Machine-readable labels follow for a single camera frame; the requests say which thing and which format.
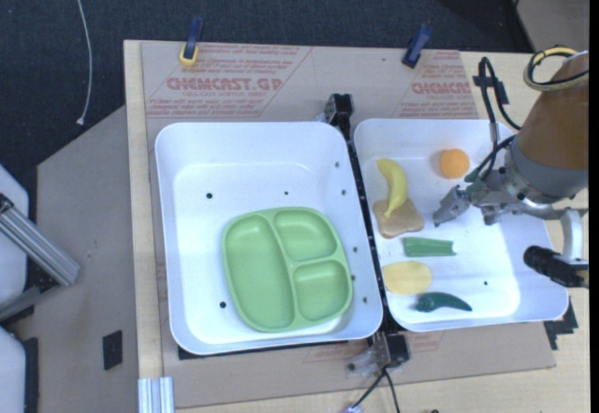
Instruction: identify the thin black rod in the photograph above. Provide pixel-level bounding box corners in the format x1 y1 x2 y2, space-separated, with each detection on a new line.
341 120 387 337

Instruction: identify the brown cardboard board red print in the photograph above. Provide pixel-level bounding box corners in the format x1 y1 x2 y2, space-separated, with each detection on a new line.
139 41 558 408

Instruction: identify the black block with thin wires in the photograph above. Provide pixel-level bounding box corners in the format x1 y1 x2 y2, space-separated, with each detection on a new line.
322 93 354 127
373 332 412 366

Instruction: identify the brown bread slice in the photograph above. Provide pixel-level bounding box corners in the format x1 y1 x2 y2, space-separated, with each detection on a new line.
372 198 426 240

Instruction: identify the orange ball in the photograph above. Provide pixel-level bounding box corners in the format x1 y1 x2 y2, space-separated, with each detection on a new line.
438 148 471 180

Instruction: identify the green divided plate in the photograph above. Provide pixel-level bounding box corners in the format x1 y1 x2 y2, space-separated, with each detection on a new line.
221 206 354 334

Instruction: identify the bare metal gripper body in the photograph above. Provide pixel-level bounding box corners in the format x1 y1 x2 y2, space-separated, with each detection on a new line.
467 164 539 214

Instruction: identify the yellow potato chip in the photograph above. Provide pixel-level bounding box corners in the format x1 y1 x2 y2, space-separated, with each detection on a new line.
381 260 433 296

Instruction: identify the black cylinder on white bracket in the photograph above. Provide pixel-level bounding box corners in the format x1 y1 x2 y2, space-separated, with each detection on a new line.
518 195 591 289

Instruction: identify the dark green pepper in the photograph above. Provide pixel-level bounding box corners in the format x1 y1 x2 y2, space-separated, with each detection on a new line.
415 291 474 314

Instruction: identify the yellow banana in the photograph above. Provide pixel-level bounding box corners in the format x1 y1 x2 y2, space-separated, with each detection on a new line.
375 158 408 220

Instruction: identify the white plastic tray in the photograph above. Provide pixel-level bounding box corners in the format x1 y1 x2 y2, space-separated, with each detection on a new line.
153 121 385 357
353 117 571 333

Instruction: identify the light green pea pod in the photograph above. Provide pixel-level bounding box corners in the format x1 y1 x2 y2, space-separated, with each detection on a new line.
402 236 458 258

